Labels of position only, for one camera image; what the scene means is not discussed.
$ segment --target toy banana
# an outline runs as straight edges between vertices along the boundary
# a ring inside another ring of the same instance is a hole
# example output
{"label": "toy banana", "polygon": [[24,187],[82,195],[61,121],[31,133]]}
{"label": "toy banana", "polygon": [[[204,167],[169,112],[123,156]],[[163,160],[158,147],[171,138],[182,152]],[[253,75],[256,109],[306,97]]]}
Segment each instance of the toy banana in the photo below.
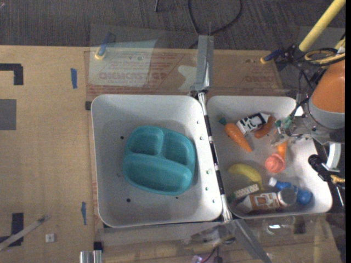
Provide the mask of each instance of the toy banana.
{"label": "toy banana", "polygon": [[251,181],[254,183],[258,184],[258,187],[260,190],[263,190],[262,186],[262,177],[258,173],[257,170],[255,170],[253,167],[247,165],[247,164],[233,164],[229,169],[228,172],[231,174],[242,174],[248,177]]}

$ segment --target toy carrot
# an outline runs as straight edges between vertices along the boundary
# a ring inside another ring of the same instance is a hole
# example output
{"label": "toy carrot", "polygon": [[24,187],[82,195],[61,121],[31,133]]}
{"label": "toy carrot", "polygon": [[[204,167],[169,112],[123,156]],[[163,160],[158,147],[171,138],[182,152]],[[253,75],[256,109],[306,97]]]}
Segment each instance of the toy carrot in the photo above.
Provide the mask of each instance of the toy carrot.
{"label": "toy carrot", "polygon": [[278,144],[276,146],[276,151],[277,153],[280,155],[280,157],[282,157],[283,159],[285,159],[285,155],[286,155],[286,145],[287,145],[287,140],[284,141],[281,144]]}
{"label": "toy carrot", "polygon": [[219,122],[222,125],[224,125],[224,131],[226,132],[226,134],[228,134],[228,136],[232,139],[232,141],[239,144],[239,146],[244,148],[247,152],[252,151],[250,145],[247,143],[244,135],[242,134],[240,129],[236,126],[236,124],[227,123],[225,118],[220,119]]}
{"label": "toy carrot", "polygon": [[255,132],[254,137],[255,138],[264,137],[266,134],[269,133],[274,122],[275,122],[275,118],[273,116],[269,116],[266,124],[264,124],[258,131]]}

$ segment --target small toy bottle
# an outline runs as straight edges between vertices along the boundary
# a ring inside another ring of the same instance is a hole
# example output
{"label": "small toy bottle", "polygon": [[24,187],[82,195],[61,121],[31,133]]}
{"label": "small toy bottle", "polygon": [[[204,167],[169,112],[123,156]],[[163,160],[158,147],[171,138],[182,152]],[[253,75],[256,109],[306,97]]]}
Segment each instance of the small toy bottle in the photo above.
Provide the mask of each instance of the small toy bottle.
{"label": "small toy bottle", "polygon": [[303,190],[295,185],[292,185],[290,182],[281,182],[278,181],[276,178],[270,178],[268,185],[271,187],[275,187],[278,190],[282,190],[283,188],[294,189],[297,197],[297,202],[302,205],[309,204],[312,200],[313,194],[310,191]]}

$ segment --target teal divided plate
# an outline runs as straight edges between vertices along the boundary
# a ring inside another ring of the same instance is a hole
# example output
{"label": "teal divided plate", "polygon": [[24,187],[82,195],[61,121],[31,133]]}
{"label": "teal divided plate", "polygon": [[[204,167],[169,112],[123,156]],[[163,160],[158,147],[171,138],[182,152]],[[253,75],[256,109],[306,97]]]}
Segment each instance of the teal divided plate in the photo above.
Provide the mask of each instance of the teal divided plate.
{"label": "teal divided plate", "polygon": [[128,138],[122,172],[132,185],[163,195],[179,195],[191,186],[195,148],[176,131],[145,125]]}

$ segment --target yellow pole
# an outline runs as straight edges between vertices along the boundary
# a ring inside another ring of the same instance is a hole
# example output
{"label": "yellow pole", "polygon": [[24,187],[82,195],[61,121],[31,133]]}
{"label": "yellow pole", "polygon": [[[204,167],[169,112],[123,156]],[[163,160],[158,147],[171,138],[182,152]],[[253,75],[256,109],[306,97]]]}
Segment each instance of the yellow pole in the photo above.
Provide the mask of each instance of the yellow pole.
{"label": "yellow pole", "polygon": [[322,34],[323,30],[330,24],[330,22],[335,18],[345,4],[346,0],[334,0],[330,4],[319,21],[317,21],[305,39],[301,42],[299,46],[300,51],[307,52],[307,50]]}

